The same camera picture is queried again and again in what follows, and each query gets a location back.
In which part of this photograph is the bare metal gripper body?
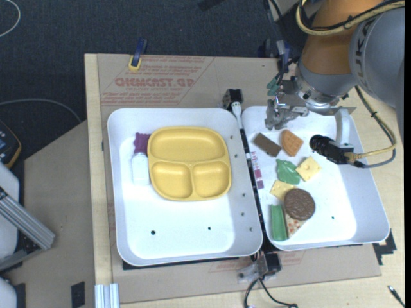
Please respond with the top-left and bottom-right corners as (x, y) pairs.
(275, 77), (342, 117)

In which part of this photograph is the orange waffle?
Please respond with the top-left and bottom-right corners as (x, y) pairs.
(279, 129), (304, 158)

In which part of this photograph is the brown chocolate bar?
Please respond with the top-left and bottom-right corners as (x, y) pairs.
(254, 132), (283, 158)

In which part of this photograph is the thin black and white rod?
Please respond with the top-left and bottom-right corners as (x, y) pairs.
(231, 102), (268, 253)

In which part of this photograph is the green lettuce leaf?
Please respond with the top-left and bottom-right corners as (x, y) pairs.
(275, 158), (302, 186)

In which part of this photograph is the pink and white packet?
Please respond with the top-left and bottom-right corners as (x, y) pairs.
(250, 151), (265, 190)

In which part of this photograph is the yellow cheese slice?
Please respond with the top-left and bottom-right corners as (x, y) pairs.
(268, 180), (295, 202)
(295, 155), (323, 183)

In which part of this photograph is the yellow divided plate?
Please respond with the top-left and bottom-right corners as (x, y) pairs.
(146, 126), (232, 202)

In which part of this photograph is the brown round biscuit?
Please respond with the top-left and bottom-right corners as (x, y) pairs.
(283, 188), (317, 222)

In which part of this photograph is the white plastic tray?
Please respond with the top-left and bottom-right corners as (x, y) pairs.
(107, 107), (264, 267)
(240, 105), (391, 252)

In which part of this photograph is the brown cardboard board red print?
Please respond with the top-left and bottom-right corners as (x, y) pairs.
(96, 53), (383, 304)

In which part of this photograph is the green celery stick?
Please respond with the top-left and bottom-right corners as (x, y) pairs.
(269, 203), (289, 242)

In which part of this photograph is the pizza slice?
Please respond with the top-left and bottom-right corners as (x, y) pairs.
(284, 215), (308, 239)

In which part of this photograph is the small white bottle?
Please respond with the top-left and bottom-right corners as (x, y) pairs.
(130, 151), (151, 187)

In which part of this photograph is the black cylinder on white bracket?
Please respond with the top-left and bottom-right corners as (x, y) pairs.
(309, 106), (356, 166)

